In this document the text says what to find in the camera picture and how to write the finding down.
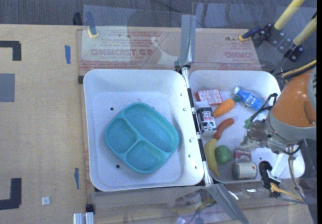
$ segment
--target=water bottle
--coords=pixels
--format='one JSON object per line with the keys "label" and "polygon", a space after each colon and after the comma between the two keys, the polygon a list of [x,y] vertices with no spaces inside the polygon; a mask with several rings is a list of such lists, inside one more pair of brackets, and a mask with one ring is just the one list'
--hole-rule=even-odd
{"label": "water bottle", "polygon": [[258,111],[260,109],[260,107],[262,106],[262,104],[264,103],[264,101],[262,101],[261,99],[256,97],[251,92],[243,91],[238,86],[236,86],[233,89],[233,93],[235,95],[239,96],[241,101],[244,102],[246,106],[248,106],[252,109],[255,109],[256,111]]}

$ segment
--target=gray square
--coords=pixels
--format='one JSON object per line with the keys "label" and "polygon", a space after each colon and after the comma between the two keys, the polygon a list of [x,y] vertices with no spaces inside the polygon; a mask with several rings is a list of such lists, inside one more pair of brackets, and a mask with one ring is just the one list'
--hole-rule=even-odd
{"label": "gray square", "polygon": [[15,101],[15,74],[0,73],[0,102]]}

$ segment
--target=black and white can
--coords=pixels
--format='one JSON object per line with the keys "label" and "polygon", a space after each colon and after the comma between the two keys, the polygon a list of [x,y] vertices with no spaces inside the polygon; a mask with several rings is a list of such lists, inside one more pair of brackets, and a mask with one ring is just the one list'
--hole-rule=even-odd
{"label": "black and white can", "polygon": [[234,179],[254,179],[257,176],[257,166],[251,161],[234,162],[231,174]]}

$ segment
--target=teal plate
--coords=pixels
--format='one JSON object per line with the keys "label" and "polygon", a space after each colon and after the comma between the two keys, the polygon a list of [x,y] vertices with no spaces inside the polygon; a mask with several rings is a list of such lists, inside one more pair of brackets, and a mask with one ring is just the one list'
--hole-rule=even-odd
{"label": "teal plate", "polygon": [[124,108],[109,123],[105,141],[125,164],[140,173],[159,169],[179,144],[177,130],[145,103]]}

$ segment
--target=bottle label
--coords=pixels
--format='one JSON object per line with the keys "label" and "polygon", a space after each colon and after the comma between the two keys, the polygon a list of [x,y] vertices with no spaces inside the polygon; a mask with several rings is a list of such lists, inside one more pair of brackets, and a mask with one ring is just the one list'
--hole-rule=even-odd
{"label": "bottle label", "polygon": [[253,103],[255,102],[256,97],[253,95],[250,95],[247,100],[245,101],[245,104],[249,107],[251,107],[253,105]]}

